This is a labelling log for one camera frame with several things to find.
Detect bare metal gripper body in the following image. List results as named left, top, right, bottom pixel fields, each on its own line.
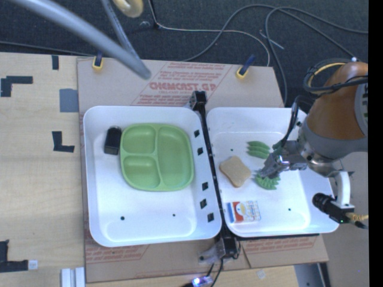
left=279, top=141, right=339, bottom=178

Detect green lettuce leaf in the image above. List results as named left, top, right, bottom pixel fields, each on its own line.
left=254, top=173, right=282, bottom=191

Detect green pea pods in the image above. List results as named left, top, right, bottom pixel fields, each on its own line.
left=246, top=140, right=272, bottom=160

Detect tan bread slice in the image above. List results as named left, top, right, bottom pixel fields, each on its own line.
left=218, top=155, right=252, bottom=188

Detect white plastic tray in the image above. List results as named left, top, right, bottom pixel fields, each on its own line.
left=205, top=106, right=341, bottom=239
left=83, top=105, right=223, bottom=248

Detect white red blue carton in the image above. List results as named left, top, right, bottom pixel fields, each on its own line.
left=226, top=200, right=262, bottom=224

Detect thin black rod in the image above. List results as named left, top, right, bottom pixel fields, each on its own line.
left=198, top=108, right=229, bottom=239

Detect green divided plate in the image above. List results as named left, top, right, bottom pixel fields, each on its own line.
left=119, top=123, right=196, bottom=193

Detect brown cardboard board red print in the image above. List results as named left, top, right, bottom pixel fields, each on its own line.
left=76, top=57, right=330, bottom=283

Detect small black box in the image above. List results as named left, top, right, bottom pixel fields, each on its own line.
left=103, top=126, right=123, bottom=155

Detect black cylinder on white bracket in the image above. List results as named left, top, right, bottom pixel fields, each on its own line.
left=312, top=170, right=356, bottom=224

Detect black block with thin wires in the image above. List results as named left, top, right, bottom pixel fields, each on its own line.
left=188, top=90, right=208, bottom=112
left=220, top=236, right=241, bottom=259

